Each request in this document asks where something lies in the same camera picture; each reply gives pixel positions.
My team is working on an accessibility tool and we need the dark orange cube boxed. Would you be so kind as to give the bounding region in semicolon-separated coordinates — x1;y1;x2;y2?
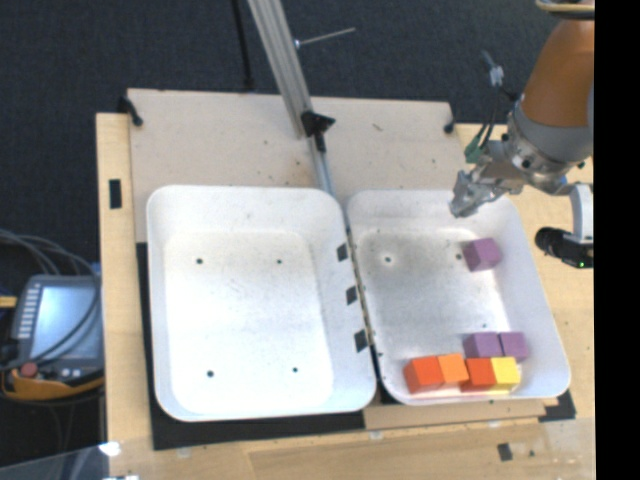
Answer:
465;357;497;389
402;356;446;396

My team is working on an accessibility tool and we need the black cylinder on white bracket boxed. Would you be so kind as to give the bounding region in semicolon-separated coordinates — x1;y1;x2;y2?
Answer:
534;181;596;270

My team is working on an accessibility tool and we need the purple cube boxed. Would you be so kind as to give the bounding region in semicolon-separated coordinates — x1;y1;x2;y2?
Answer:
461;237;503;273
498;331;530;362
462;331;503;361

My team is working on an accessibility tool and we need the white plastic tray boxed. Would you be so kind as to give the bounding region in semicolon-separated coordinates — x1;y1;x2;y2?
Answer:
145;183;378;423
344;188;573;408

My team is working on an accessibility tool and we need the yellow cube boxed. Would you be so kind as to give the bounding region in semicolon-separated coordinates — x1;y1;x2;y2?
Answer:
490;356;522;389

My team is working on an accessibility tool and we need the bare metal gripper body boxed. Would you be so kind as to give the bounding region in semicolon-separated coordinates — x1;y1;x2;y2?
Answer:
471;139;571;197

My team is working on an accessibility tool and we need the light orange cube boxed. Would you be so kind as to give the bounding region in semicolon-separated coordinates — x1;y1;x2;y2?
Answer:
437;352;471;385

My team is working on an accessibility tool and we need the pale flat board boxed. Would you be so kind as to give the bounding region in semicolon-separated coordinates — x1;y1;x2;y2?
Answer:
126;87;562;432

